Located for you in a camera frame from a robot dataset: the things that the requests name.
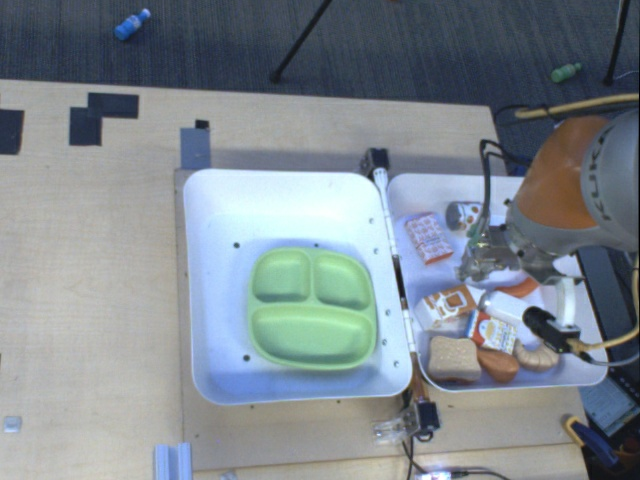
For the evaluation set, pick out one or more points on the white plastic tray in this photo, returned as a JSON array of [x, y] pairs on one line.
[[220, 318], [440, 273]]

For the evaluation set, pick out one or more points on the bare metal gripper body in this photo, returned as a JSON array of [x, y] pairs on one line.
[[500, 253]]

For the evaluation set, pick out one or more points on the tan croissant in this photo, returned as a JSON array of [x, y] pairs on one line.
[[537, 360]]

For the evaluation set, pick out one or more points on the small grey can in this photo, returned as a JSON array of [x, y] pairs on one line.
[[460, 215]]

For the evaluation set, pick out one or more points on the green bottle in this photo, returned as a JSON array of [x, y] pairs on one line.
[[564, 73]]

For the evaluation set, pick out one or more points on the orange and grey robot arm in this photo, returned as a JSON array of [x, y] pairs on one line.
[[560, 188]]

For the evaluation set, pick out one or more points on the blue bottle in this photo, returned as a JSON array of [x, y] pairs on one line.
[[129, 26]]

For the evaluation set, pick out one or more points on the white plastic bottle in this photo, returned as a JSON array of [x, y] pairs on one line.
[[502, 308]]

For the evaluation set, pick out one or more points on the brown sausage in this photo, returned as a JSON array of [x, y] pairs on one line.
[[499, 364]]

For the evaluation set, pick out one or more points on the red and yellow carton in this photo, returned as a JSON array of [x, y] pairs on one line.
[[492, 333]]

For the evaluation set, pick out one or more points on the orange and white carton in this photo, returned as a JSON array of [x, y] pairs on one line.
[[445, 308]]

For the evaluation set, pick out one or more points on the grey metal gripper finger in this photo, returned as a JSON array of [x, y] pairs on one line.
[[467, 267]]

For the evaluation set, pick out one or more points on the green divided plate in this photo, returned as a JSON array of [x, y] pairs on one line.
[[310, 318]]

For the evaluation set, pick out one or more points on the orange and white packet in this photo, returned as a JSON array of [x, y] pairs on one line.
[[429, 238]]

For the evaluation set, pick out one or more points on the tan bread slice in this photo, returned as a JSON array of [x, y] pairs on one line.
[[454, 359]]

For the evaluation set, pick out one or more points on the black tripod leg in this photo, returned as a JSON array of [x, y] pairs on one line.
[[312, 25], [620, 23]]

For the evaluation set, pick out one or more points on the black cylinder on white bracket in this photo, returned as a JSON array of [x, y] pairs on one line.
[[547, 328]]

